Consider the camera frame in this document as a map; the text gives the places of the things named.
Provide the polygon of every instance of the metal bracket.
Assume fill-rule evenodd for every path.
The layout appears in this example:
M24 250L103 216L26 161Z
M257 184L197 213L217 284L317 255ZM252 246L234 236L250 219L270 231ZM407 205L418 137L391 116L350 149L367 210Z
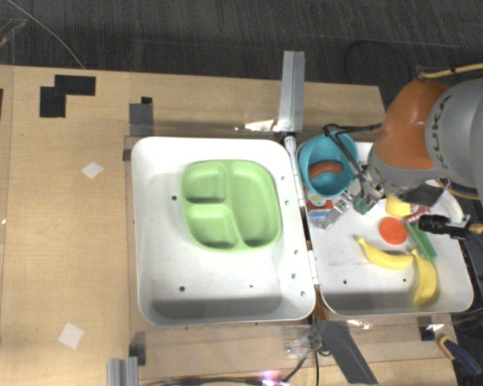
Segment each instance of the metal bracket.
M285 51L279 119L273 128L275 132L299 132L303 129L304 73L304 52Z
M107 386L138 386L138 358L109 359Z

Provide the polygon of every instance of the toy sink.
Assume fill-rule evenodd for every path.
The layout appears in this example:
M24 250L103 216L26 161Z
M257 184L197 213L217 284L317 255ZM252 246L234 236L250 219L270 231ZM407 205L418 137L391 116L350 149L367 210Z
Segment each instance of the toy sink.
M132 150L138 305L164 326L295 321L315 304L291 161L270 140Z

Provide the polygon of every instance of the green divided tray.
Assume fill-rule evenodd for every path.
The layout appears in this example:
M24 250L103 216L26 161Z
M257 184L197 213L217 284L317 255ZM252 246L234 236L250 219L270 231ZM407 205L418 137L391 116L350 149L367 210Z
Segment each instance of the green divided tray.
M188 234L201 248L264 248L281 236L274 182L254 162L193 163L181 179L181 203Z

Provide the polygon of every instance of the blue bowl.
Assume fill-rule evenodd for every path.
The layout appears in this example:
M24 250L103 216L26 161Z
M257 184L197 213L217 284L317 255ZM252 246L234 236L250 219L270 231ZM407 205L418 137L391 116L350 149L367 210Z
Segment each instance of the blue bowl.
M354 140L347 134L342 134L339 139L357 161L357 147ZM323 173L311 180L308 176L309 166L324 161L339 162L344 169L341 173ZM312 138L301 147L299 169L306 186L324 199L333 199L341 195L354 180L354 173L349 165L349 160L338 146L323 134Z

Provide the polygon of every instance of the blue tool handle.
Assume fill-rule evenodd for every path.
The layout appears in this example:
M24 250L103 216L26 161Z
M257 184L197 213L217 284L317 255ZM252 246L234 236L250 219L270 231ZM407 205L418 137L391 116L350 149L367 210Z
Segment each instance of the blue tool handle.
M470 376L478 376L483 372L477 361L461 346L451 340L446 340L444 346L454 358L464 367Z

